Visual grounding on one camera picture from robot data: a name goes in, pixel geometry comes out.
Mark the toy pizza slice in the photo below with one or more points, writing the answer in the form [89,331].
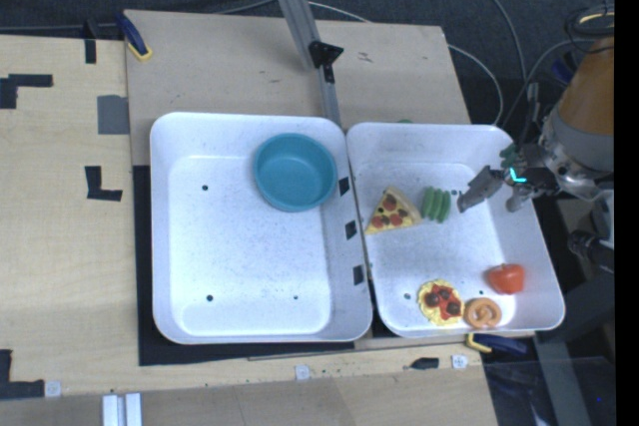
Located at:
[392,214]

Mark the pale wood board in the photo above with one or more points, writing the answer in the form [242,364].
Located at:
[224,65]

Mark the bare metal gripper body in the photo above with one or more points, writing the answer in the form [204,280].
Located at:
[540,177]

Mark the blue bowl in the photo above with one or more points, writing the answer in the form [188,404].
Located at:
[294,174]

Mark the white plastic tray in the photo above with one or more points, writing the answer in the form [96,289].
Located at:
[449,254]
[239,244]

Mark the yellow toy spaghetti with meatballs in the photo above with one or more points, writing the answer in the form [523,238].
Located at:
[440,303]

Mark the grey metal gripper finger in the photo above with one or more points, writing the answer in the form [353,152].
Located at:
[516,200]
[478,189]

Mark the red toy pepper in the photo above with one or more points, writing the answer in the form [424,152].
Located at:
[506,278]

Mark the green toy bean pods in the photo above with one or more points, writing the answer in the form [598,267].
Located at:
[435,204]

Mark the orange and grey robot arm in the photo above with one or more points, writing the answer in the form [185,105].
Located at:
[589,95]

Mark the orange toy pretzel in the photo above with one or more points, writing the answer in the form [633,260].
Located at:
[482,313]

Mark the black cylinder on white bracket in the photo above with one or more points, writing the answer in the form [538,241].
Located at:
[591,249]

